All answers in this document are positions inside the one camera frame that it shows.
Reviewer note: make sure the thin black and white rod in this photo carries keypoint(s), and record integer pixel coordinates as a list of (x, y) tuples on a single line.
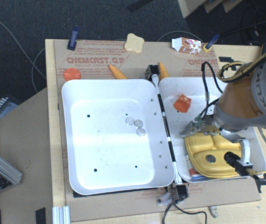
[(166, 125)]

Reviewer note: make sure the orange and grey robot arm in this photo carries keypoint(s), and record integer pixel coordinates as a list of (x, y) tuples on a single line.
[(242, 97)]

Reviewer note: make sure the clear round disc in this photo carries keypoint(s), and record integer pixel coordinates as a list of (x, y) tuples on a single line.
[(140, 131), (129, 121), (138, 123)]

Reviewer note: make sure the beige bread slice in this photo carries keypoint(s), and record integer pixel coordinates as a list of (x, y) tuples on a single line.
[(134, 43)]

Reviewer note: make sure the orange carrot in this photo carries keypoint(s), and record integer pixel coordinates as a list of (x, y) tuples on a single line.
[(163, 71), (117, 73)]

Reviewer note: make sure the white plastic tray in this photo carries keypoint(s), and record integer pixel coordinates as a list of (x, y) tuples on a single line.
[(186, 87), (114, 148)]

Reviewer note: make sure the brown cardboard board red print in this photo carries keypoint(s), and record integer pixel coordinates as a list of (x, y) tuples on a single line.
[(114, 55)]

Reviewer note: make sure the yellow divided plate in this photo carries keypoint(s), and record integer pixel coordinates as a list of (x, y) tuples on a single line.
[(207, 146)]

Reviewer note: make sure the white and red carton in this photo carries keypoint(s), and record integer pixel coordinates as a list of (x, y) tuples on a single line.
[(186, 45)]

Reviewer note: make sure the orange packet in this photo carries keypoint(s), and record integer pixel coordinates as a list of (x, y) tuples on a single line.
[(182, 103)]

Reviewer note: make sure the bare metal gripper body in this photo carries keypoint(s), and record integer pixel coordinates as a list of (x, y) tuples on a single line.
[(210, 126)]

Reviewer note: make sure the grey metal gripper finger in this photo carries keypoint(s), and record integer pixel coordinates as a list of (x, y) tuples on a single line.
[(188, 130)]

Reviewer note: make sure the black cylinder on white bracket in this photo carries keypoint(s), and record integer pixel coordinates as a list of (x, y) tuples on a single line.
[(236, 161)]

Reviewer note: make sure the orange round disc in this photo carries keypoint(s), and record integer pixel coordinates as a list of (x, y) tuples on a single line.
[(72, 74)]

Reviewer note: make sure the white red and blue tube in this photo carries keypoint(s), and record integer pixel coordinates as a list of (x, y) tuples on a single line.
[(191, 169)]

